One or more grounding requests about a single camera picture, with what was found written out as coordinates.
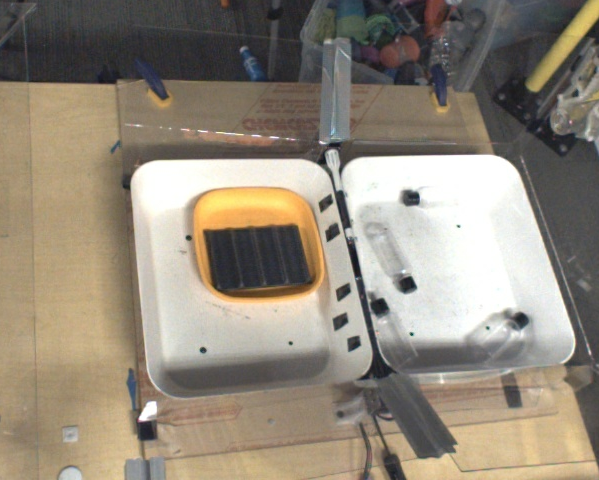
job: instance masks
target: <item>black cable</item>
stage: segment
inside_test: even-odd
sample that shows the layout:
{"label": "black cable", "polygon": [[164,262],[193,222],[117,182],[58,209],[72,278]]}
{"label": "black cable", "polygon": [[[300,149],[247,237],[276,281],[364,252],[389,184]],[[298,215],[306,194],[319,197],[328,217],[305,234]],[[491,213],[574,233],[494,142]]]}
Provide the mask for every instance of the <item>black cable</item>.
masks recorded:
{"label": "black cable", "polygon": [[384,447],[383,454],[383,467],[386,468],[386,472],[388,473],[388,478],[390,480],[406,480],[406,475],[403,472],[403,468],[401,467],[401,459],[399,457],[390,452],[390,448],[388,447],[388,443],[386,442],[386,438],[381,431],[381,426],[377,421],[377,413],[372,413],[372,421],[375,424],[375,428],[377,429],[377,434],[379,434],[379,438]]}
{"label": "black cable", "polygon": [[381,427],[379,426],[379,422],[377,421],[377,415],[375,413],[372,414],[372,421],[375,424],[375,428],[377,429],[377,434],[379,434],[379,438],[381,439],[381,442],[383,443],[383,447],[386,450],[386,453],[390,454],[390,448],[388,447],[386,438],[384,437],[383,432],[381,431]]}
{"label": "black cable", "polygon": [[359,430],[361,431],[363,442],[366,445],[366,464],[363,468],[363,476],[361,478],[362,480],[368,480],[368,478],[370,478],[370,469],[372,468],[372,446],[363,423],[359,423]]}

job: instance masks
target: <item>yellow pole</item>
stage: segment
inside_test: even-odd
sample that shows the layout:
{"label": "yellow pole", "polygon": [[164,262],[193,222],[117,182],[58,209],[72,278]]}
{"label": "yellow pole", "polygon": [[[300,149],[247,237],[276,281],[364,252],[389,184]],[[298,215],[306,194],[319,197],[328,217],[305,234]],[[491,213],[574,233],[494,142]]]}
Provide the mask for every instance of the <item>yellow pole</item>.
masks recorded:
{"label": "yellow pole", "polygon": [[588,0],[526,80],[530,92],[538,93],[543,89],[598,19],[599,0]]}

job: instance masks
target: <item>wooden table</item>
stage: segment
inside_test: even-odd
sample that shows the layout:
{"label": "wooden table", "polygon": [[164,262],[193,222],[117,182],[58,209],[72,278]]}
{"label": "wooden table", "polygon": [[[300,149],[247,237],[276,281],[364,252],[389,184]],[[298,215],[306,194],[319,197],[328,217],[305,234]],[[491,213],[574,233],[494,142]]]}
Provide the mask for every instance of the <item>wooden table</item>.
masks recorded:
{"label": "wooden table", "polygon": [[[452,101],[467,136],[487,141],[474,97]],[[137,355],[118,139],[114,86],[0,83],[0,478],[76,465],[85,479],[121,479],[142,456],[125,385]],[[453,427],[457,453],[405,460],[408,479],[599,478],[560,373],[549,372],[556,414]],[[74,426],[78,440],[64,442]],[[276,447],[168,460],[167,478],[356,479],[364,455],[359,438]]]}

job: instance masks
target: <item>white tray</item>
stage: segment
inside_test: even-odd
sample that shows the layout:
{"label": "white tray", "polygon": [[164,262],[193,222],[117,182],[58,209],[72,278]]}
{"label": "white tray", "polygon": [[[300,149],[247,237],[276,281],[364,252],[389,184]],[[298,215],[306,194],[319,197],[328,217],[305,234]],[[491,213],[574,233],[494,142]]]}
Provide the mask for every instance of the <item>white tray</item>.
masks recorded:
{"label": "white tray", "polygon": [[[386,299],[418,353],[408,372],[505,370],[571,357],[572,326],[512,164],[491,155],[359,158],[342,178],[366,290]],[[447,189],[455,204],[423,208],[400,202],[404,190],[426,186]],[[364,233],[368,222],[391,229],[412,265],[415,292],[400,293],[385,275]],[[530,317],[523,350],[475,364],[468,335],[506,310]],[[378,344],[394,345],[381,336]]]}
{"label": "white tray", "polygon": [[[315,215],[326,262],[320,288],[282,303],[230,303],[203,284],[192,214],[204,193],[228,187],[281,187]],[[143,165],[131,180],[135,246],[148,374],[167,395],[193,397],[353,381],[372,349],[328,174],[306,160],[169,160]],[[341,233],[327,242],[333,223]],[[336,289],[351,292],[338,301]],[[333,318],[348,323],[335,330]],[[349,351],[349,340],[360,346]]]}

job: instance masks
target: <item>blue bottle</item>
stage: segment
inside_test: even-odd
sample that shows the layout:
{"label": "blue bottle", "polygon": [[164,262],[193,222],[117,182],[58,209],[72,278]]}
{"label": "blue bottle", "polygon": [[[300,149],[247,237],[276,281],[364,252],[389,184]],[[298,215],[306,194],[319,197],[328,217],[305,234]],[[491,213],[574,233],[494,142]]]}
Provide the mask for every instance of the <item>blue bottle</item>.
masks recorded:
{"label": "blue bottle", "polygon": [[250,51],[250,48],[247,46],[242,46],[239,49],[239,53],[241,54],[243,67],[246,68],[246,73],[248,73],[250,80],[253,82],[267,82],[268,76],[257,60],[257,57],[255,57]]}

